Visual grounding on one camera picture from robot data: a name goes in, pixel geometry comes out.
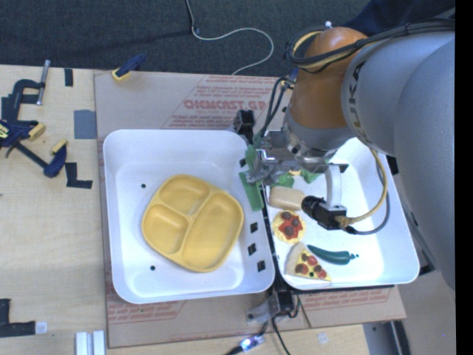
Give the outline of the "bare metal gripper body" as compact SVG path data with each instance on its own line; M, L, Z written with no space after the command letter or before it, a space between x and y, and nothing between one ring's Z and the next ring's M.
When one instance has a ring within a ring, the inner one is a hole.
M276 179L299 170L323 172L332 156L332 149L311 148L285 129L271 130L258 145L258 178Z

